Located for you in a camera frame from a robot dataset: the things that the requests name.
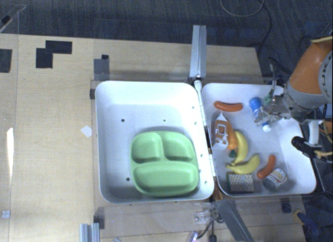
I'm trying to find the orange carrot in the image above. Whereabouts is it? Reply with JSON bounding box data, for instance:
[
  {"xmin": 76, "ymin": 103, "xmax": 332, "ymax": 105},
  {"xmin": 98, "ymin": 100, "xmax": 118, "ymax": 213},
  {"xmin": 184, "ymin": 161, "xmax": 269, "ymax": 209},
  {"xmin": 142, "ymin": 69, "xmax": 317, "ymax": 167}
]
[{"xmin": 227, "ymin": 126, "xmax": 239, "ymax": 158}]

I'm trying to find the white and orange carton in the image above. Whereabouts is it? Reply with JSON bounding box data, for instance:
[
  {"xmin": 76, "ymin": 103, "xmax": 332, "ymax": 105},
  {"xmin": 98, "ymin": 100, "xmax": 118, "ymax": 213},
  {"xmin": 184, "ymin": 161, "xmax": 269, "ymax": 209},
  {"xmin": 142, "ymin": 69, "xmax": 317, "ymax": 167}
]
[{"xmin": 211, "ymin": 112, "xmax": 234, "ymax": 150}]

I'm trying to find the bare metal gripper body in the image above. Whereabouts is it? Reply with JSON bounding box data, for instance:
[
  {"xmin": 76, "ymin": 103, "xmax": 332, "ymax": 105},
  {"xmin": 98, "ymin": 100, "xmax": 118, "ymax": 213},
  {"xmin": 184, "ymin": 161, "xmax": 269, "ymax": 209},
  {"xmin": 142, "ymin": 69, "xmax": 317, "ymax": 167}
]
[{"xmin": 265, "ymin": 95, "xmax": 292, "ymax": 121}]

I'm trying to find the clear bottle with blue label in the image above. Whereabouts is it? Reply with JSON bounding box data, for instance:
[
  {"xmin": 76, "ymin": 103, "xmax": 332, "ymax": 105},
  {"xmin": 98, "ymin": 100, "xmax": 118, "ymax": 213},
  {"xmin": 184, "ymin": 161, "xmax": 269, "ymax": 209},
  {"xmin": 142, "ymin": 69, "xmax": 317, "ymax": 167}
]
[{"xmin": 249, "ymin": 97, "xmax": 273, "ymax": 133}]

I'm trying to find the white plastic tray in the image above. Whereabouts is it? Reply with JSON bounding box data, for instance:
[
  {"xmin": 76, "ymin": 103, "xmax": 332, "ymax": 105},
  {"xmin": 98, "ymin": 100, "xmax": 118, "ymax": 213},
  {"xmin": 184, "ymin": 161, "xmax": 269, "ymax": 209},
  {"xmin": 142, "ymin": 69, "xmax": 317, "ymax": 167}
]
[
  {"xmin": 94, "ymin": 80, "xmax": 215, "ymax": 205},
  {"xmin": 201, "ymin": 82, "xmax": 318, "ymax": 198}
]

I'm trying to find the thin black and white rod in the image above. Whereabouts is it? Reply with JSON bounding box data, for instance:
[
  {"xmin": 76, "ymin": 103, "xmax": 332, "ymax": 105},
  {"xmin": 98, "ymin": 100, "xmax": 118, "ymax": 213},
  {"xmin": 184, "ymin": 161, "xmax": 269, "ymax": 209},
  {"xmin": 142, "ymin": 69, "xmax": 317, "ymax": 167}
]
[{"xmin": 193, "ymin": 79, "xmax": 218, "ymax": 201}]

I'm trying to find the orange sausage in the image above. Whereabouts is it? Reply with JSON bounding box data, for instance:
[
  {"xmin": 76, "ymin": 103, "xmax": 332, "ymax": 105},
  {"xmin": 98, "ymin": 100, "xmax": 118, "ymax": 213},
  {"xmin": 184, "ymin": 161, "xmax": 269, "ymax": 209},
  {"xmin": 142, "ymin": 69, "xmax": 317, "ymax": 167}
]
[
  {"xmin": 213, "ymin": 100, "xmax": 244, "ymax": 113},
  {"xmin": 256, "ymin": 155, "xmax": 277, "ymax": 180}
]

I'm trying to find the black cylinder on white bracket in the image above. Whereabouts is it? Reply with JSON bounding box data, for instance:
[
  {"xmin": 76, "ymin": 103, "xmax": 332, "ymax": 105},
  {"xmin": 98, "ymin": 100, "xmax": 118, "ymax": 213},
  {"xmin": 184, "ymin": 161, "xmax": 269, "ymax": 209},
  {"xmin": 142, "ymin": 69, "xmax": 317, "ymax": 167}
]
[{"xmin": 291, "ymin": 119, "xmax": 324, "ymax": 159}]

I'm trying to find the white and yellow can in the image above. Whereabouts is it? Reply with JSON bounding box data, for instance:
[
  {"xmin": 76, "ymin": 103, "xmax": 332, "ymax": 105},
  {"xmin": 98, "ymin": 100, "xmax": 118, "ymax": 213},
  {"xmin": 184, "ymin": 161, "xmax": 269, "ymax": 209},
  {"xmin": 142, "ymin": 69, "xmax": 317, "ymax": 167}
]
[{"xmin": 262, "ymin": 168, "xmax": 288, "ymax": 192}]

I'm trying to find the green divided plate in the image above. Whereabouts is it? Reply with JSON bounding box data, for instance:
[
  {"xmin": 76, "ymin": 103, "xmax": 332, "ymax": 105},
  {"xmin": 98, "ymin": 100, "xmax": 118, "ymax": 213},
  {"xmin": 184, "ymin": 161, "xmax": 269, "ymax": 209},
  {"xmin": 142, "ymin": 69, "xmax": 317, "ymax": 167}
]
[{"xmin": 130, "ymin": 130, "xmax": 201, "ymax": 198}]

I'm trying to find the yellow banana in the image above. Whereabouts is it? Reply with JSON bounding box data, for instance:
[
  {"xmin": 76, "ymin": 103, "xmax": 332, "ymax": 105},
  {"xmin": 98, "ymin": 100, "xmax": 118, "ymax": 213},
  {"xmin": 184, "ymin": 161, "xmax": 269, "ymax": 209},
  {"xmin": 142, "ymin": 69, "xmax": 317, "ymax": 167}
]
[
  {"xmin": 230, "ymin": 130, "xmax": 249, "ymax": 167},
  {"xmin": 225, "ymin": 154, "xmax": 261, "ymax": 175}
]

